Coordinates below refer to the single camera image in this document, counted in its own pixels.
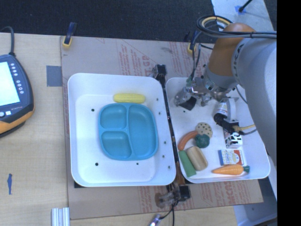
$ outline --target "orange carrot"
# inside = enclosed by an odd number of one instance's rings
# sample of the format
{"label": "orange carrot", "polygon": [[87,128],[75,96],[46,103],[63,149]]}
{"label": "orange carrot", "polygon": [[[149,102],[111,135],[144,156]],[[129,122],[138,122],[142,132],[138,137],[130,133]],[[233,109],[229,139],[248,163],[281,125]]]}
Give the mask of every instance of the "orange carrot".
{"label": "orange carrot", "polygon": [[249,172],[250,166],[243,167],[242,165],[239,164],[230,164],[214,169],[212,172],[218,174],[227,174],[227,175],[240,175],[243,173],[243,171]]}
{"label": "orange carrot", "polygon": [[187,143],[190,139],[195,138],[197,134],[198,134],[198,131],[196,131],[196,130],[190,131],[190,132],[188,132],[187,134],[185,134],[185,135],[181,138],[181,140],[179,141],[179,144],[178,144],[178,149],[179,149],[179,151],[184,150],[184,147],[185,147],[186,143]]}

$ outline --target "wooden table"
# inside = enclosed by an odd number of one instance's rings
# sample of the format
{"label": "wooden table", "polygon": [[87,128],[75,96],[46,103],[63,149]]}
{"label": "wooden table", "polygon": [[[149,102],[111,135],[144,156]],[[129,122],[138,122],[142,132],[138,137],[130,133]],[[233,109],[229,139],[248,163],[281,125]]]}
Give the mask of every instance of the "wooden table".
{"label": "wooden table", "polygon": [[[10,34],[0,33],[0,55]],[[68,207],[62,87],[47,86],[47,65],[61,66],[60,36],[15,34],[15,54],[34,90],[25,125],[0,138],[0,225],[50,226],[52,208]],[[12,174],[11,193],[8,176]],[[71,226],[146,226],[153,213],[71,220]],[[172,214],[160,222],[171,226]],[[232,206],[175,212],[175,225],[235,226]]]}

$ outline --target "black floor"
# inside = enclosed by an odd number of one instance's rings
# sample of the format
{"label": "black floor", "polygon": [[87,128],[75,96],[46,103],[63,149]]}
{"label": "black floor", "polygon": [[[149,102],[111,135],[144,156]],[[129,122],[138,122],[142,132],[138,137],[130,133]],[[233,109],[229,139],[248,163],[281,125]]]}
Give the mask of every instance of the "black floor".
{"label": "black floor", "polygon": [[[264,0],[277,30],[277,0]],[[214,15],[211,0],[0,0],[0,28],[16,33],[183,41],[200,16]],[[211,42],[204,38],[202,42]]]}

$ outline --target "cardboard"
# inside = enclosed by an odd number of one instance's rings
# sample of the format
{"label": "cardboard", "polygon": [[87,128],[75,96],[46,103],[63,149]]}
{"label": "cardboard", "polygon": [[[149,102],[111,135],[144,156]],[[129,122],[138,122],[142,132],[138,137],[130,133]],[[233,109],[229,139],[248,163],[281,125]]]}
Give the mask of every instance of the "cardboard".
{"label": "cardboard", "polygon": [[[68,201],[71,219],[168,211],[156,205],[155,195],[166,194],[166,186],[124,186],[83,188],[74,183],[70,165],[67,82],[75,73],[149,76],[157,64],[166,65],[166,81],[188,77],[192,55],[188,43],[73,37],[70,47],[62,46],[63,106],[67,161]],[[195,76],[200,76],[211,50],[202,48]],[[175,210],[188,210],[263,202],[258,180],[189,184],[191,198]]]}

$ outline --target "white tray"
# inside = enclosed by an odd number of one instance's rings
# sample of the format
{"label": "white tray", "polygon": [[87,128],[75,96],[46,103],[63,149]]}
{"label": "white tray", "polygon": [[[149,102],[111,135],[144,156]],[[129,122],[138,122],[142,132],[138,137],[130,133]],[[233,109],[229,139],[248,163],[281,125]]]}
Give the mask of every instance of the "white tray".
{"label": "white tray", "polygon": [[[100,145],[97,120],[101,108],[117,93],[145,96],[153,113],[158,150],[146,160],[119,161]],[[71,173],[82,186],[162,186],[176,174],[174,152],[161,84],[151,77],[77,73],[68,80]]]}
{"label": "white tray", "polygon": [[[187,177],[183,165],[180,162],[184,177],[192,183],[260,179],[267,177],[270,172],[270,163],[265,146],[257,131],[250,135],[242,136],[243,144],[238,148],[238,150],[241,150],[243,153],[245,165],[250,166],[250,172],[248,174],[243,173],[240,176],[227,176],[211,172],[213,169],[221,167],[218,150],[226,149],[222,127],[216,125],[213,120],[218,102],[212,99],[204,107],[201,107],[198,102],[191,111],[181,106],[176,106],[174,97],[186,85],[186,80],[187,78],[171,78],[166,83],[168,106],[176,143],[178,143],[186,133],[195,130],[195,126],[199,122],[208,123],[212,128],[213,136],[210,139],[209,146],[202,149],[208,161],[208,167],[202,171],[197,171],[197,174],[194,176]],[[241,94],[244,95],[243,88],[239,88]],[[231,91],[228,96],[239,97],[239,94],[235,90]],[[248,106],[241,98],[236,102],[236,114],[240,126],[243,127],[254,124]],[[185,149],[193,145],[196,145],[195,140],[191,139],[187,142]]]}

